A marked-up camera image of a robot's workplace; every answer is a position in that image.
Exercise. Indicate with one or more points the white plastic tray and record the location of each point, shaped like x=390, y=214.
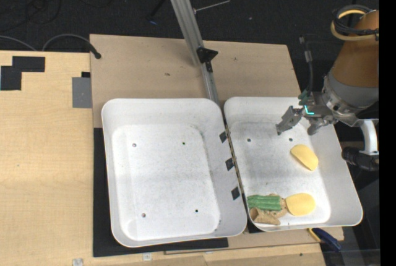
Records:
x=272, y=165
x=167, y=172

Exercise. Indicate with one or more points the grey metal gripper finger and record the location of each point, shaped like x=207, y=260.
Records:
x=287, y=121
x=317, y=126

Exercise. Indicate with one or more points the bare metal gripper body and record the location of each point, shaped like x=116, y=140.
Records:
x=328, y=110

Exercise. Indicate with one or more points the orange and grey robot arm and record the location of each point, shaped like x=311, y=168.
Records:
x=359, y=66

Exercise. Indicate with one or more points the yellow potato chip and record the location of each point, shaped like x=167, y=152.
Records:
x=304, y=157
x=300, y=204

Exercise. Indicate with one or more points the brown cookie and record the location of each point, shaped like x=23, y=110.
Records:
x=269, y=216

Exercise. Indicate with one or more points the green asparagus bundle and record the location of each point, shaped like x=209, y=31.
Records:
x=264, y=202

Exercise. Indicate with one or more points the black cylinder on white bracket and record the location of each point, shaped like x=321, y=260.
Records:
x=365, y=147

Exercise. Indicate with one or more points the brown cardboard board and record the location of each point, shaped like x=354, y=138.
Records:
x=191, y=73

